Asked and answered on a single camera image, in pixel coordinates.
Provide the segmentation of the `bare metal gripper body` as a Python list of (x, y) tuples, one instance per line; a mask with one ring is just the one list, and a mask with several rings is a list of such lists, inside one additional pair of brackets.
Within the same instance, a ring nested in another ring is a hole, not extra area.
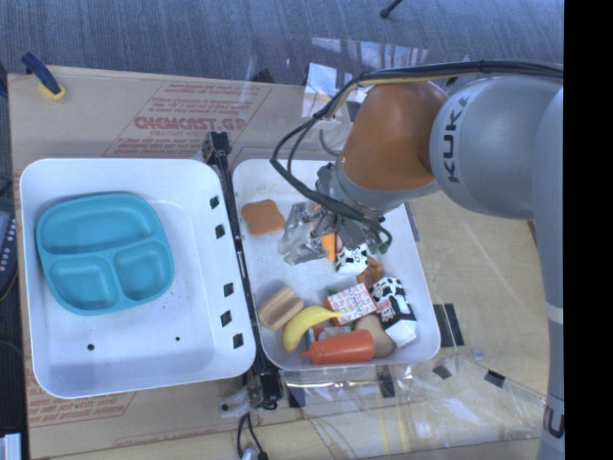
[(310, 237), (319, 240), (325, 235), (337, 235), (342, 244), (356, 248), (366, 244), (370, 249), (384, 248), (384, 230), (381, 226), (384, 215), (373, 209), (359, 206), (360, 219), (353, 219), (333, 212), (317, 203), (311, 209)]

